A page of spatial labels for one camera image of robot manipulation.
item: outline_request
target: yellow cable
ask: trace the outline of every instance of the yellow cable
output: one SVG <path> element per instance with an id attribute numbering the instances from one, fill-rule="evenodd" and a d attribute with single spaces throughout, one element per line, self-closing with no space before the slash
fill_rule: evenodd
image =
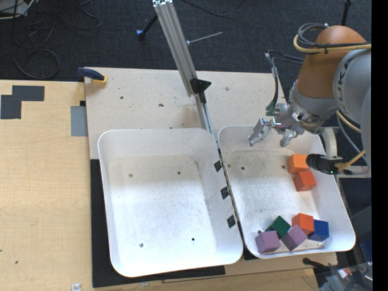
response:
<path id="1" fill-rule="evenodd" d="M 361 133 L 361 130 L 360 130 L 357 126 L 354 126 L 351 122 L 349 122 L 349 121 L 345 118 L 345 116 L 342 115 L 342 113 L 341 113 L 339 110 L 337 110 L 335 113 L 338 115 L 338 117 L 340 118 L 340 120 L 341 120 L 343 123 L 345 123 L 346 125 L 348 125 L 352 130 L 354 130 L 355 132 Z"/>
<path id="2" fill-rule="evenodd" d="M 330 51 L 350 51 L 350 50 L 361 50 L 371 49 L 371 44 L 351 45 L 342 47 L 328 47 L 328 48 L 304 48 L 298 45 L 299 36 L 296 35 L 293 39 L 293 46 L 300 52 L 303 53 L 326 53 Z"/>
<path id="3" fill-rule="evenodd" d="M 339 171 L 343 171 L 344 169 L 351 166 L 355 161 L 360 159 L 360 157 L 362 157 L 364 154 L 365 154 L 365 150 L 362 150 L 359 152 L 359 154 L 353 157 L 349 162 L 339 162 L 337 164 L 334 164 L 334 166 L 337 167 Z"/>

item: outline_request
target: blue clamp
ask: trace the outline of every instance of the blue clamp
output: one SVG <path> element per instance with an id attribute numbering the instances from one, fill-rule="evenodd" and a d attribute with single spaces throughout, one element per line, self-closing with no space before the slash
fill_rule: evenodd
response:
<path id="1" fill-rule="evenodd" d="M 106 82 L 107 82 L 106 75 L 102 75 L 100 72 L 97 72 L 97 71 L 89 69 L 89 68 L 78 67 L 77 76 L 83 76 L 85 78 L 90 78 L 90 79 L 92 79 L 92 83 L 106 84 Z"/>

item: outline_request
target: aluminum rod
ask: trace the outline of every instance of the aluminum rod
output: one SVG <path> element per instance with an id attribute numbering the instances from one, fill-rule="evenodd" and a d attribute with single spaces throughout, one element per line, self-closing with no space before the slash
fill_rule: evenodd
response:
<path id="1" fill-rule="evenodd" d="M 199 94 L 194 93 L 191 85 L 192 79 L 198 79 L 194 68 L 194 63 L 189 52 L 186 39 L 184 38 L 181 24 L 172 0 L 153 0 L 155 12 L 169 44 L 175 64 L 183 80 L 186 92 L 189 97 L 194 96 L 202 126 L 213 136 L 212 123 L 210 122 L 209 111 L 205 102 L 199 98 Z"/>

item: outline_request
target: black clip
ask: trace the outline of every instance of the black clip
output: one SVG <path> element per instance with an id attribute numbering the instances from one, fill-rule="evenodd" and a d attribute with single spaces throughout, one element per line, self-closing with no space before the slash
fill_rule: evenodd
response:
<path id="1" fill-rule="evenodd" d="M 199 94 L 199 100 L 201 102 L 206 103 L 206 97 L 205 97 L 205 89 L 207 89 L 212 83 L 200 80 L 200 79 L 191 79 L 190 84 L 192 85 L 192 89 L 194 94 Z"/>

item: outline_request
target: white plastic tray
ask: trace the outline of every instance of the white plastic tray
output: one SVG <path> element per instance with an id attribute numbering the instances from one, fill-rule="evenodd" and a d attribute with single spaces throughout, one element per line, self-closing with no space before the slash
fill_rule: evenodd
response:
<path id="1" fill-rule="evenodd" d="M 297 192 L 293 175 L 287 171 L 291 154 L 324 154 L 319 136 L 305 133 L 281 147 L 275 130 L 249 145 L 253 126 L 229 126 L 220 130 L 218 139 L 229 177 L 244 242 L 258 258 L 274 258 L 315 252 L 348 251 L 355 244 L 355 233 L 335 178 L 312 170 L 316 186 Z M 289 251 L 281 242 L 273 253 L 259 253 L 255 238 L 280 215 L 289 224 L 297 213 L 312 215 L 329 223 L 330 236 L 323 242 L 305 240 Z"/>
<path id="2" fill-rule="evenodd" d="M 110 258 L 136 277 L 238 261 L 243 242 L 214 137 L 204 129 L 109 130 L 98 141 Z"/>

